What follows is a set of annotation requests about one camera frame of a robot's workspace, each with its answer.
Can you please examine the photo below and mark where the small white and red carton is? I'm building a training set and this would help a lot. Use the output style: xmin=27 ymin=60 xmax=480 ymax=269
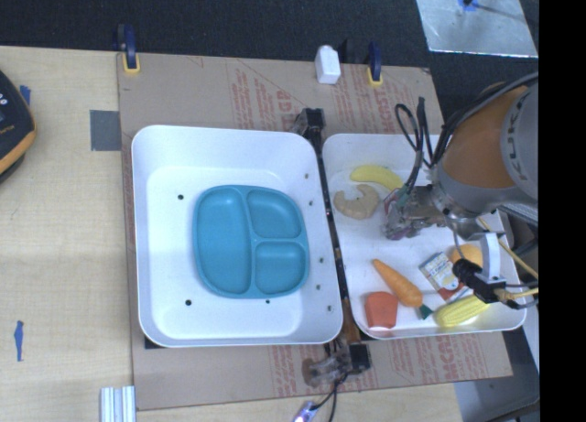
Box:
xmin=418 ymin=251 xmax=472 ymax=304

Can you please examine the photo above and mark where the brown cardboard board red print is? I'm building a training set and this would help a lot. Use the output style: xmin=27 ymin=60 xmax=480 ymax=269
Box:
xmin=115 ymin=51 xmax=515 ymax=412

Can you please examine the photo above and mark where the blue divided plate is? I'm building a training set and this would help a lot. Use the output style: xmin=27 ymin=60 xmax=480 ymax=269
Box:
xmin=191 ymin=184 xmax=311 ymax=300

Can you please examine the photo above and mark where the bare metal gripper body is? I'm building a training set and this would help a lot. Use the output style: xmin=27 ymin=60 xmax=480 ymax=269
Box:
xmin=396 ymin=184 xmax=454 ymax=231

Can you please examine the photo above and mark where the white plastic tray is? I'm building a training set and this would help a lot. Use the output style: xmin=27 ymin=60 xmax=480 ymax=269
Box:
xmin=131 ymin=124 xmax=345 ymax=349
xmin=321 ymin=133 xmax=528 ymax=341

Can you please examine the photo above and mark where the yellow corn cob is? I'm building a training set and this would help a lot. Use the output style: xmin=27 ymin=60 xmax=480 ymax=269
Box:
xmin=431 ymin=294 xmax=492 ymax=328

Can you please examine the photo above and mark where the black cylinder on white bracket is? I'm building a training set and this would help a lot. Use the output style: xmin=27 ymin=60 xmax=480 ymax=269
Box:
xmin=451 ymin=232 xmax=509 ymax=305

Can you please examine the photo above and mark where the beige croissant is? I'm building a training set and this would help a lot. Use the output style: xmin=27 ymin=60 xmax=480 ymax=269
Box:
xmin=332 ymin=183 xmax=382 ymax=221

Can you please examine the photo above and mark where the orange carrot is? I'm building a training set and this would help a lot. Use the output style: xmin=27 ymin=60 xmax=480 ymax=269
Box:
xmin=371 ymin=258 xmax=434 ymax=320

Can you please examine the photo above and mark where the small white bottle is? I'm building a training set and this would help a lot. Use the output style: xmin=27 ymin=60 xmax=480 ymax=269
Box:
xmin=313 ymin=44 xmax=342 ymax=86

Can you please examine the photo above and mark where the orange-red block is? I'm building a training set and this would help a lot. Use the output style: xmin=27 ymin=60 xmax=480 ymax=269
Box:
xmin=364 ymin=291 xmax=400 ymax=331

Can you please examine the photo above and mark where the yellow-orange round fruit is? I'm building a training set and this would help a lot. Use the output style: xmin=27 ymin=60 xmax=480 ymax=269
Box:
xmin=448 ymin=243 xmax=484 ymax=271

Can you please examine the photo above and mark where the yellow banana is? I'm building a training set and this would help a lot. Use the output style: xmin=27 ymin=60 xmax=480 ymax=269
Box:
xmin=349 ymin=164 xmax=406 ymax=193

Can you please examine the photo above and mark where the black block with thin wires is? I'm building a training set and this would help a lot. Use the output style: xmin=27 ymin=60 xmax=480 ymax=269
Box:
xmin=291 ymin=107 xmax=327 ymax=138
xmin=301 ymin=341 xmax=372 ymax=385

